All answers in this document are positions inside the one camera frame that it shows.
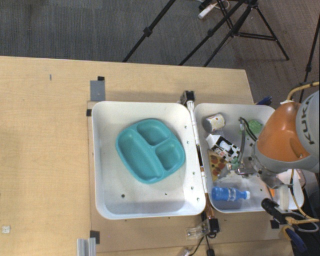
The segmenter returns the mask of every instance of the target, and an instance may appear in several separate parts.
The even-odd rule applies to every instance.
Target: light wood surface
[[[11,227],[0,234],[0,255],[73,256],[77,239],[89,237],[86,109],[97,76],[105,77],[111,101],[176,102],[184,90],[194,90],[196,103],[252,104],[244,70],[0,57],[0,225]],[[221,232],[214,243],[279,238],[264,212],[217,216]],[[181,234],[198,218],[106,220],[108,251],[175,247],[161,250],[176,255],[177,247],[196,243]],[[230,229],[234,235],[227,237]]]

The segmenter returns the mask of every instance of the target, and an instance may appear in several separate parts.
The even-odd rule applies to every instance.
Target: plastic tray
[[[173,174],[186,158],[177,137],[163,122],[152,118],[124,129],[115,145],[126,168],[145,184],[159,182]]]

